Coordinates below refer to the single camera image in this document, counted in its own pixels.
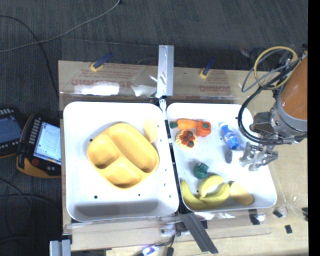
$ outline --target yellow banana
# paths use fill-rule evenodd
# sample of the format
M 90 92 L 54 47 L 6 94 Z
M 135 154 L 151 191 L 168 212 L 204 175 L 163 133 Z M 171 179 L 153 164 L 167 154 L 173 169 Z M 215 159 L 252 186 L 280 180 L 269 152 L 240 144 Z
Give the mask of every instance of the yellow banana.
M 210 206 L 216 206 L 221 203 L 223 203 L 227 198 L 229 197 L 230 194 L 230 186 L 228 183 L 223 184 L 221 187 L 220 191 L 214 195 L 202 197 L 200 196 L 199 199 L 206 204 Z
M 185 180 L 182 180 L 180 184 L 183 200 L 191 210 L 203 210 L 208 208 L 207 204 L 200 201 L 192 194 L 189 185 Z
M 201 197 L 205 197 L 208 191 L 215 185 L 220 185 L 225 180 L 219 175 L 212 175 L 204 179 L 204 181 L 200 184 L 199 193 Z
M 236 182 L 233 182 L 230 186 L 230 196 L 236 202 L 244 206 L 251 205 L 255 200 L 250 193 Z

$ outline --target handheld controller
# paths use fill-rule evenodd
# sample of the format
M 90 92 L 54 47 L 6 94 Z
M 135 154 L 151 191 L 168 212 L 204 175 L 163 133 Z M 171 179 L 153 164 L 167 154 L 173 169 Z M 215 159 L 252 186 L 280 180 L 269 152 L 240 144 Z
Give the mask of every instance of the handheld controller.
M 16 108 L 0 108 L 0 158 L 17 153 L 22 129 L 22 117 Z
M 16 167 L 39 178 L 61 176 L 61 135 L 59 124 L 40 113 L 27 120 L 17 149 Z

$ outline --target black cable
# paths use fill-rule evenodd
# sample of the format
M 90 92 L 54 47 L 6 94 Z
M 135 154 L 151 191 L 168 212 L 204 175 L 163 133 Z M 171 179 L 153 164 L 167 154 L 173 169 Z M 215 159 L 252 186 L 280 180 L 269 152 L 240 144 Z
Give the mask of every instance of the black cable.
M 302 57 L 298 58 L 297 60 L 293 61 L 286 70 L 282 71 L 279 75 L 277 75 L 275 78 L 273 78 L 272 80 L 270 80 L 269 82 L 267 82 L 266 84 L 264 84 L 263 86 L 258 87 L 258 89 L 250 96 L 248 97 L 244 103 L 242 104 L 242 106 L 240 107 L 240 110 L 238 112 L 238 117 L 237 117 L 237 122 L 238 122 L 238 126 L 240 128 L 240 130 L 242 131 L 243 135 L 245 137 L 247 137 L 249 140 L 258 143 L 258 144 L 265 144 L 265 145 L 271 145 L 271 146 L 275 146 L 275 145 L 283 145 L 283 144 L 288 144 L 290 143 L 290 141 L 287 140 L 283 140 L 282 138 L 279 139 L 263 139 L 260 137 L 256 137 L 253 136 L 252 134 L 250 134 L 244 127 L 243 121 L 242 121 L 242 116 L 243 116 L 243 112 L 245 110 L 245 108 L 249 105 L 249 103 L 261 92 L 263 91 L 265 88 L 269 87 L 272 83 L 274 83 L 275 81 L 279 80 L 280 78 L 282 78 L 283 76 L 287 75 L 290 71 L 292 71 L 296 65 L 299 63 L 299 61 L 302 59 Z M 308 136 L 308 133 L 304 134 L 304 135 L 300 135 L 295 137 L 295 139 L 297 141 L 299 140 L 303 140 Z
M 10 236 L 10 237 L 3 237 L 3 238 L 0 238 L 0 244 L 4 244 L 4 243 L 10 242 L 10 241 L 21 240 L 21 239 L 30 240 L 31 238 L 28 237 L 28 236 L 24 236 L 24 235 L 16 235 L 16 236 Z
M 167 241 L 167 242 L 164 242 L 164 243 L 160 243 L 160 244 L 155 244 L 155 246 L 158 246 L 158 247 L 162 247 L 162 246 L 168 246 L 168 245 L 172 245 L 173 242 L 175 240 L 175 235 L 173 235 L 172 237 L 170 237 L 170 239 Z
M 9 227 L 9 222 L 8 222 L 8 215 L 7 215 L 7 211 L 6 211 L 6 206 L 7 206 L 7 199 L 8 199 L 8 193 L 9 193 L 9 189 L 14 189 L 19 195 L 21 195 L 22 193 L 17 189 L 15 188 L 12 184 L 12 182 L 15 180 L 16 176 L 18 174 L 18 170 L 15 171 L 15 173 L 13 174 L 13 176 L 11 177 L 10 181 L 9 182 L 6 182 L 5 180 L 2 180 L 0 179 L 0 182 L 4 183 L 5 185 L 7 185 L 6 187 L 6 190 L 4 192 L 4 203 L 3 205 L 5 206 L 4 207 L 4 223 L 6 225 L 6 228 L 7 230 L 9 231 L 10 235 L 13 236 L 14 234 L 11 232 L 11 229 Z M 21 230 L 19 232 L 17 232 L 18 234 L 22 233 L 22 231 L 25 229 L 25 227 L 27 226 L 28 222 L 29 222 L 29 219 L 30 219 L 30 215 L 31 215 L 31 211 L 32 211 L 32 201 L 29 202 L 27 199 L 25 199 L 27 205 L 28 205 L 28 208 L 29 208 L 29 213 L 28 213 L 28 216 L 26 218 L 26 221 L 24 223 L 24 225 L 22 226 Z
M 42 52 L 43 52 L 43 55 L 44 55 L 44 59 L 45 59 L 45 63 L 46 63 L 46 67 L 47 67 L 47 70 L 48 70 L 48 73 L 49 73 L 49 76 L 50 76 L 50 79 L 51 79 L 51 83 L 52 83 L 52 86 L 53 86 L 53 89 L 55 91 L 55 94 L 57 96 L 57 99 L 59 100 L 59 92 L 58 92 L 58 89 L 55 85 L 55 80 L 54 80 L 54 76 L 52 74 L 52 71 L 51 71 L 51 68 L 50 68 L 50 64 L 49 64 L 49 59 L 48 59 L 48 56 L 46 54 L 46 51 L 45 49 L 43 48 L 42 44 L 40 43 L 39 39 L 37 38 L 37 36 L 35 35 L 35 33 L 33 33 L 33 31 L 23 22 L 21 21 L 20 19 L 18 18 L 15 18 L 15 17 L 12 17 L 12 16 L 8 16 L 8 15 L 0 15 L 0 18 L 7 18 L 7 19 L 12 19 L 16 22 L 19 22 L 20 24 L 22 24 L 23 26 L 26 27 L 26 29 L 31 33 L 31 35 L 33 36 L 33 38 L 36 40 L 37 44 L 40 46 Z
M 36 195 L 31 195 L 31 194 L 9 194 L 9 195 L 0 195 L 0 198 L 30 198 L 30 199 L 37 199 L 37 200 L 40 200 L 42 202 L 45 202 L 47 203 L 48 205 L 52 206 L 53 208 L 55 208 L 59 214 L 61 214 L 61 210 L 52 202 L 50 202 L 49 200 L 47 199 L 44 199 L 40 196 L 36 196 Z
M 286 65 L 284 65 L 284 66 L 277 67 L 276 69 L 273 69 L 273 70 L 269 71 L 268 73 L 264 74 L 262 77 L 260 77 L 259 79 L 257 79 L 257 80 L 256 80 L 253 84 L 251 84 L 247 89 L 244 89 L 245 84 L 246 84 L 246 82 L 247 82 L 247 79 L 248 79 L 250 73 L 251 73 L 252 70 L 253 70 L 253 69 L 251 69 L 251 70 L 249 71 L 248 75 L 246 76 L 243 84 L 242 84 L 241 91 L 242 91 L 243 93 L 244 93 L 244 92 L 247 92 L 247 91 L 248 91 L 249 89 L 251 89 L 254 85 L 260 83 L 260 81 L 261 81 L 262 79 L 264 79 L 265 77 L 268 77 L 268 76 L 271 75 L 272 73 L 275 73 L 275 72 L 283 72 L 283 71 L 284 71 L 285 73 L 280 73 L 280 75 L 276 76 L 276 78 L 273 78 L 271 81 L 269 81 L 269 82 L 267 83 L 267 86 L 264 86 L 264 88 L 271 88 L 271 89 L 274 88 L 274 86 L 271 86 L 271 84 L 272 84 L 273 82 L 279 80 L 279 78 L 282 78 L 284 75 L 288 74 L 291 70 L 293 70 L 293 68 L 290 69 L 290 67 L 292 67 L 292 66 L 295 67 L 295 66 L 297 65 L 297 63 L 299 63 L 300 60 L 301 60 L 301 58 L 298 58 L 298 59 L 296 59 L 295 61 L 293 61 L 293 62 L 291 62 L 291 63 L 289 63 L 289 64 L 286 64 Z
M 176 237 L 176 235 L 174 234 L 173 237 L 172 237 L 172 241 L 171 241 L 170 247 L 172 247 L 172 245 L 174 244 L 175 237 Z
M 271 52 L 269 52 L 268 54 L 266 54 L 265 56 L 263 56 L 258 64 L 260 64 L 262 61 L 264 61 L 266 58 L 268 58 L 269 56 L 273 55 L 274 53 L 277 53 L 277 52 L 280 52 L 280 51 L 283 51 L 283 49 L 276 49 L 276 50 L 272 50 Z M 248 72 L 248 74 L 246 75 L 244 81 L 243 81 L 243 84 L 242 84 L 242 87 L 241 87 L 241 92 L 245 93 L 247 91 L 249 91 L 254 85 L 255 83 L 251 84 L 248 88 L 245 89 L 245 85 L 247 83 L 247 80 L 250 76 L 250 74 L 254 71 L 254 67 L 250 69 L 250 71 Z
M 31 195 L 33 195 L 34 191 L 33 191 L 33 188 L 34 188 L 34 177 L 31 176 Z M 36 224 L 35 224 L 35 218 L 32 217 L 31 218 L 31 232 L 30 232 L 30 236 L 31 236 L 31 251 L 33 252 L 34 249 L 35 249 L 35 241 L 36 241 Z

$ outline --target wire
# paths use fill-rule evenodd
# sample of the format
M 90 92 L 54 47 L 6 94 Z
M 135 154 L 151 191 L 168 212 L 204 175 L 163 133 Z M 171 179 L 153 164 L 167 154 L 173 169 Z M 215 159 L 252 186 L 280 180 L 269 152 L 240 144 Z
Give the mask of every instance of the wire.
M 242 121 L 242 116 L 243 116 L 243 112 L 245 110 L 245 108 L 248 106 L 248 104 L 262 91 L 264 90 L 266 87 L 268 87 L 269 85 L 271 85 L 272 83 L 274 83 L 275 80 L 278 80 L 279 78 L 283 77 L 284 75 L 286 75 L 287 73 L 289 73 L 290 71 L 292 71 L 297 64 L 301 61 L 303 57 L 299 57 L 297 58 L 295 61 L 289 63 L 286 65 L 287 69 L 285 71 L 283 71 L 282 73 L 280 73 L 279 75 L 277 75 L 275 78 L 273 78 L 271 81 L 267 82 L 266 84 L 264 84 L 263 86 L 258 87 L 258 89 L 251 95 L 249 96 L 244 103 L 242 104 L 242 106 L 240 107 L 239 113 L 238 113 L 238 117 L 237 117 L 237 122 L 238 122 L 238 126 L 240 128 L 240 130 L 242 131 L 243 135 L 245 137 L 247 137 L 248 139 L 252 140 L 253 142 L 256 142 L 258 144 L 265 144 L 265 145 L 283 145 L 283 144 L 288 144 L 289 141 L 283 140 L 281 139 L 263 139 L 260 137 L 256 137 L 252 134 L 250 134 L 244 127 L 243 121 Z M 258 83 L 261 79 L 263 79 L 263 77 L 259 78 L 259 80 L 257 80 L 255 83 Z M 295 139 L 298 140 L 303 140 L 304 138 L 306 138 L 308 136 L 308 133 L 305 133 L 304 135 L 300 135 L 295 137 Z
M 31 195 L 31 194 L 9 194 L 9 195 L 0 195 L 0 198 L 30 198 L 30 199 L 37 199 L 40 200 L 42 202 L 47 203 L 48 205 L 52 206 L 53 208 L 55 208 L 59 213 L 61 213 L 61 210 L 52 202 L 50 202 L 47 199 L 44 199 L 40 196 L 36 196 L 36 195 Z
M 263 56 L 263 58 L 260 59 L 260 61 L 258 62 L 258 64 L 260 64 L 262 61 L 264 61 L 266 58 L 268 58 L 268 57 L 271 56 L 272 54 L 274 54 L 274 53 L 276 53 L 276 52 L 279 52 L 279 51 L 281 51 L 281 49 L 273 50 L 273 51 L 269 52 L 268 54 L 266 54 L 265 56 Z M 250 74 L 254 71 L 254 69 L 255 69 L 255 68 L 252 67 L 252 68 L 250 69 L 250 71 L 248 72 L 248 74 L 246 75 L 245 79 L 244 79 L 244 82 L 243 82 L 242 87 L 241 87 L 241 91 L 242 91 L 243 93 L 249 91 L 249 90 L 256 84 L 256 83 L 254 83 L 254 84 L 250 85 L 247 89 L 245 89 L 245 85 L 246 85 L 246 83 L 247 83 L 247 80 L 248 80 Z
M 172 246 L 172 244 L 174 243 L 174 240 L 175 240 L 175 236 L 176 235 L 174 234 L 172 237 L 170 237 L 170 239 L 167 242 L 155 244 L 155 246 L 159 246 L 159 247 L 168 246 L 168 245 Z
M 46 54 L 46 51 L 45 49 L 43 48 L 43 46 L 41 45 L 41 42 L 39 41 L 39 39 L 37 38 L 37 36 L 35 35 L 35 33 L 33 33 L 33 31 L 23 22 L 21 21 L 20 19 L 18 18 L 15 18 L 15 17 L 12 17 L 12 16 L 8 16 L 8 15 L 0 15 L 0 18 L 7 18 L 7 19 L 12 19 L 14 21 L 17 21 L 19 22 L 20 24 L 22 24 L 23 26 L 26 27 L 26 29 L 31 33 L 31 35 L 33 36 L 33 38 L 36 40 L 36 42 L 34 44 L 38 44 L 42 50 L 42 53 L 44 55 L 44 59 L 45 59 L 45 63 L 46 63 L 46 67 L 47 67 L 47 70 L 48 70 L 48 73 L 49 73 L 49 76 L 50 76 L 50 79 L 51 79 L 51 84 L 52 84 L 52 87 L 54 89 L 54 92 L 57 96 L 57 99 L 59 99 L 59 92 L 58 92 L 58 89 L 55 85 L 55 80 L 54 80 L 54 76 L 52 74 L 52 70 L 50 68 L 50 64 L 49 64 L 49 59 L 48 59 L 48 56 Z
M 7 199 L 8 199 L 8 193 L 9 193 L 9 188 L 15 190 L 19 195 L 22 195 L 22 193 L 17 189 L 15 188 L 13 185 L 11 185 L 11 183 L 15 180 L 16 178 L 16 175 L 18 173 L 18 170 L 15 171 L 15 173 L 13 174 L 12 178 L 10 179 L 10 182 L 7 182 L 3 179 L 0 179 L 0 182 L 2 182 L 3 184 L 7 185 L 7 188 L 5 190 L 5 193 L 4 193 L 4 204 L 3 205 L 6 205 L 7 203 Z M 22 226 L 20 232 L 17 232 L 18 234 L 19 233 L 22 233 L 22 231 L 25 229 L 25 227 L 27 226 L 28 222 L 29 222 L 29 218 L 30 218 L 30 215 L 31 215 L 31 210 L 32 210 L 32 201 L 29 202 L 26 198 L 24 199 L 25 202 L 27 203 L 28 205 L 28 208 L 29 208 L 29 213 L 28 213 L 28 216 L 26 218 L 26 221 L 24 223 L 24 225 Z M 11 229 L 9 227 L 9 224 L 8 224 L 8 216 L 7 216 L 7 213 L 6 213 L 6 210 L 4 209 L 4 222 L 5 222 L 5 225 L 6 225 L 6 228 L 8 229 L 9 233 L 11 235 L 13 235 L 13 233 L 11 232 Z
M 31 43 L 23 44 L 23 45 L 20 45 L 20 46 L 11 48 L 11 49 L 0 50 L 0 53 L 7 53 L 7 52 L 10 52 L 10 51 L 14 51 L 14 50 L 17 50 L 17 49 L 21 49 L 21 48 L 23 48 L 23 47 L 32 46 L 32 45 L 35 45 L 35 44 L 47 43 L 47 42 L 53 41 L 53 40 L 55 40 L 55 39 L 61 38 L 61 37 L 65 36 L 65 35 L 69 34 L 70 32 L 74 31 L 75 29 L 77 29 L 77 28 L 79 28 L 79 27 L 81 27 L 81 26 L 83 26 L 83 25 L 85 25 L 85 24 L 88 24 L 88 23 L 90 23 L 90 22 L 93 22 L 93 21 L 101 18 L 102 16 L 106 15 L 107 13 L 111 12 L 114 8 L 116 8 L 116 6 L 119 4 L 120 1 L 121 1 L 121 0 L 118 0 L 118 1 L 116 2 L 116 4 L 115 4 L 112 8 L 110 8 L 110 9 L 107 10 L 107 11 L 105 11 L 104 13 L 98 15 L 97 17 L 94 17 L 94 18 L 92 18 L 92 19 L 89 19 L 89 20 L 87 20 L 87 21 L 85 21 L 85 22 L 82 22 L 82 23 L 80 23 L 79 25 L 76 25 L 74 28 L 68 30 L 67 32 L 64 32 L 64 33 L 62 33 L 62 34 L 60 34 L 60 35 L 57 35 L 57 36 L 55 36 L 55 37 L 52 37 L 52 38 L 50 38 L 50 39 L 44 39 L 44 40 L 41 40 L 41 41 L 38 41 L 38 42 L 31 42 Z
M 267 53 L 269 53 L 269 52 L 271 52 L 271 51 L 273 51 L 273 50 L 287 50 L 287 51 L 291 52 L 291 53 L 293 54 L 293 56 L 292 56 L 292 61 L 295 61 L 295 60 L 298 58 L 297 53 L 296 53 L 293 49 L 291 49 L 291 48 L 289 48 L 289 47 L 285 47 L 285 46 L 274 46 L 274 47 L 270 47 L 270 48 L 264 50 L 262 53 L 260 53 L 260 55 L 258 56 L 258 58 L 256 58 L 255 63 L 254 63 L 254 66 L 253 66 L 253 72 L 254 72 L 254 76 L 255 76 L 255 79 L 256 79 L 256 80 L 259 80 L 258 74 L 257 74 L 257 67 L 258 67 L 258 64 L 259 64 L 259 62 L 260 62 L 260 59 L 261 59 L 265 54 L 267 54 Z M 274 86 L 273 88 L 266 88 L 266 89 L 275 89 L 275 88 L 278 88 L 278 87 L 284 85 L 284 84 L 288 81 L 289 77 L 290 77 L 290 76 L 288 75 L 288 76 L 286 77 L 286 79 L 285 79 L 284 81 L 282 81 L 280 84 L 278 84 L 277 86 Z
M 16 235 L 16 236 L 10 236 L 10 237 L 3 237 L 3 238 L 0 238 L 0 244 L 4 244 L 4 243 L 10 242 L 10 241 L 21 240 L 21 239 L 30 240 L 30 239 L 32 239 L 32 238 L 31 238 L 31 237 L 28 237 L 28 236 L 24 236 L 24 235 Z

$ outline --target gray carpet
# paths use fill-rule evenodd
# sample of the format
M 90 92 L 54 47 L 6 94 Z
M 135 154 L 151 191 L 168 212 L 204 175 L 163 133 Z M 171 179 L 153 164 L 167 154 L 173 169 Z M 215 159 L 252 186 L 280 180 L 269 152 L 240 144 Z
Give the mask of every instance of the gray carpet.
M 35 43 L 35 36 L 55 38 L 116 2 L 0 0 L 0 107 L 16 107 L 25 119 L 35 112 L 57 118 L 58 60 L 94 61 L 105 52 L 95 42 L 119 44 L 116 62 L 153 60 L 157 52 L 141 46 L 173 45 L 176 66 L 202 68 L 214 57 L 213 68 L 230 70 L 249 70 L 263 49 L 281 45 L 300 53 L 308 44 L 307 0 L 123 0 L 42 43 L 46 56 L 39 44 L 14 49 Z M 61 235 L 60 179 L 27 176 L 14 156 L 0 159 L 0 179 L 0 255 L 49 255 L 49 241 Z M 46 201 L 4 197 L 18 193 L 8 184 Z

